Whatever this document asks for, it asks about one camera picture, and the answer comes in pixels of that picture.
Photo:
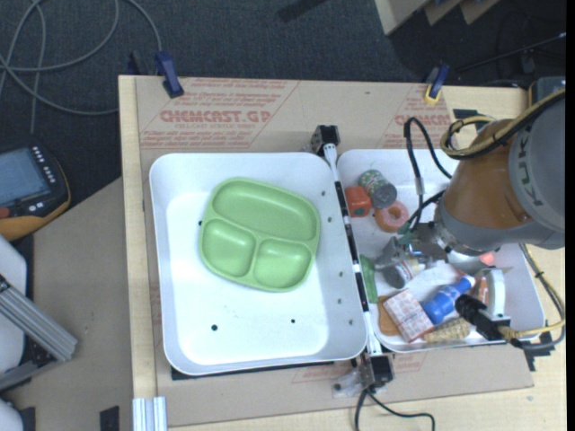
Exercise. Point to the pink and white carton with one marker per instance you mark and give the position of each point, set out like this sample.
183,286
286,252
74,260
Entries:
409,314

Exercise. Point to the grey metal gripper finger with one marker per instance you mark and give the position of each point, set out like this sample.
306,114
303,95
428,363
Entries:
396,245
387,262

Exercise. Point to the brown cardboard board, red print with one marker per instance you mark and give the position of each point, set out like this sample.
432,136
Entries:
269,115

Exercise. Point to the orange packet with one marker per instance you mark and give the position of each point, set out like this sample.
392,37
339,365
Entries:
480,291

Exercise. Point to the beige waffle cone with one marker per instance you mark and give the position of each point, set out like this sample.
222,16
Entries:
449,330

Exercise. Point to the white plastic tray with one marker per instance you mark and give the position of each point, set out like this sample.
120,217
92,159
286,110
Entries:
251,330
521,294

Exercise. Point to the brown biscuit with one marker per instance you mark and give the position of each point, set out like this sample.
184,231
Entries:
386,323

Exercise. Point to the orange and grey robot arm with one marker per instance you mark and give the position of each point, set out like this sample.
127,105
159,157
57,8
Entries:
498,187

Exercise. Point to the black cylinder on white bracket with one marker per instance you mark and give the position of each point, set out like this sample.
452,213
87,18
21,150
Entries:
492,321

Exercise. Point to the green flat packet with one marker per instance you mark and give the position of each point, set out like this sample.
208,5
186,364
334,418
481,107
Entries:
369,281

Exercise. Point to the green can with grey lid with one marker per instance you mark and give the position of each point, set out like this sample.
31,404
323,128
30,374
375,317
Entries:
375,182

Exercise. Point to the thin black and white rod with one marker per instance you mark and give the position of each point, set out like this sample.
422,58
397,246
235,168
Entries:
343,204

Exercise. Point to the orange cube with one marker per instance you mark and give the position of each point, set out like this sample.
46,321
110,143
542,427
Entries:
358,201

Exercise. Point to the blue bottle with white cap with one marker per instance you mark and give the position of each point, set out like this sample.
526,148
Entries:
442,303

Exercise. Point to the white bottle with grey cap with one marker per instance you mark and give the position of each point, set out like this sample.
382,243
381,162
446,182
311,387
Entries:
402,274

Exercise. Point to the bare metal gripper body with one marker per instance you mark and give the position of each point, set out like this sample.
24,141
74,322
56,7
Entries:
433,245

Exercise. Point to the pink doughnut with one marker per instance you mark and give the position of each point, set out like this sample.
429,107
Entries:
386,222

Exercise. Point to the green divided plate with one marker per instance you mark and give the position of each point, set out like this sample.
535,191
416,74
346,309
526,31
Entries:
260,222

